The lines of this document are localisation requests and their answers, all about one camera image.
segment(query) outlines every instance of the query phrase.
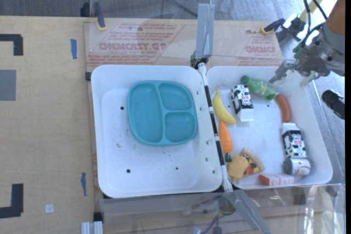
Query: blue clip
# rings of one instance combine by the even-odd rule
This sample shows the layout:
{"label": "blue clip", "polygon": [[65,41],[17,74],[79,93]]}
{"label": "blue clip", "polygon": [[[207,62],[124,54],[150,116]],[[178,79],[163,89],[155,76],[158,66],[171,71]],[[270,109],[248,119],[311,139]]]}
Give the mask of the blue clip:
{"label": "blue clip", "polygon": [[107,30],[107,24],[105,22],[104,14],[103,14],[103,11],[101,9],[101,6],[100,6],[99,2],[98,1],[94,2],[93,6],[94,6],[94,9],[95,9],[95,13],[98,16],[98,19],[96,21],[98,30],[99,31]]}

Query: blue tape mark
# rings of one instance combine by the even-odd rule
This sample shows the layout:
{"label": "blue tape mark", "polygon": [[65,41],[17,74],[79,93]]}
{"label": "blue tape mark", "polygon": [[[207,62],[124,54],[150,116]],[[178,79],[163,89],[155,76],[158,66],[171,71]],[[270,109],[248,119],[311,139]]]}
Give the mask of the blue tape mark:
{"label": "blue tape mark", "polygon": [[77,41],[75,39],[71,39],[71,52],[74,60],[77,58]]}
{"label": "blue tape mark", "polygon": [[86,196],[87,195],[87,181],[86,181],[86,174],[85,173],[82,173],[81,183],[82,183],[82,187],[83,187],[84,196]]}

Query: black corner marker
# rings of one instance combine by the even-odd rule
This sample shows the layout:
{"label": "black corner marker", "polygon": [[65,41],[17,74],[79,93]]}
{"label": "black corner marker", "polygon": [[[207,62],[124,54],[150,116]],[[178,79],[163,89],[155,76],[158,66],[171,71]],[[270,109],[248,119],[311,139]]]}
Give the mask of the black corner marker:
{"label": "black corner marker", "polygon": [[12,41],[13,55],[23,56],[23,37],[21,35],[0,34],[0,41]]}
{"label": "black corner marker", "polygon": [[23,184],[12,184],[10,207],[0,207],[0,219],[14,218],[23,213]]}

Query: orange carrot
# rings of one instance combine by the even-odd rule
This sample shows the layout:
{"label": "orange carrot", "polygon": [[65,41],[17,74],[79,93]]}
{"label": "orange carrot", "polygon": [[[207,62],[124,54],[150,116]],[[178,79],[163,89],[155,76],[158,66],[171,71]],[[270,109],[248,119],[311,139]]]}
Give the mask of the orange carrot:
{"label": "orange carrot", "polygon": [[282,94],[278,94],[275,97],[276,102],[279,104],[282,112],[282,120],[284,123],[288,123],[291,120],[290,105]]}
{"label": "orange carrot", "polygon": [[230,153],[233,150],[233,142],[223,120],[219,121],[219,138],[224,153]]}

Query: white tray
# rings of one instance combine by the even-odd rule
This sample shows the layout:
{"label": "white tray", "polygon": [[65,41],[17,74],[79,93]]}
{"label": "white tray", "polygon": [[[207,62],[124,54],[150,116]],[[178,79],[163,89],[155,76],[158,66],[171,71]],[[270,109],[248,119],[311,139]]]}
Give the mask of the white tray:
{"label": "white tray", "polygon": [[[237,123],[228,126],[233,141],[231,155],[240,154],[245,147],[262,161],[265,166],[263,173],[282,173],[282,163],[285,159],[284,146],[281,140],[282,120],[281,112],[275,100],[267,101],[253,93],[251,99],[254,106],[254,121],[240,122],[235,115],[229,91],[240,78],[247,75],[251,78],[265,82],[275,75],[276,67],[235,67],[217,66],[208,70],[207,80],[213,98],[217,89],[221,90],[223,103],[230,106],[229,111],[236,118]],[[332,177],[332,165],[325,148],[325,144],[318,127],[305,89],[300,88],[301,76],[293,73],[286,83],[275,86],[275,89],[288,100],[292,118],[302,131],[305,142],[307,158],[311,163],[311,172],[307,176],[296,176],[293,185],[317,185],[325,184]],[[241,189],[263,189],[270,186],[263,185],[258,180],[258,174],[250,175],[233,184]]]}
{"label": "white tray", "polygon": [[[198,128],[185,144],[151,146],[136,140],[127,117],[130,87],[145,80],[172,81],[193,96]],[[222,172],[201,75],[187,66],[103,65],[92,73],[98,181],[112,198],[210,192]]]}

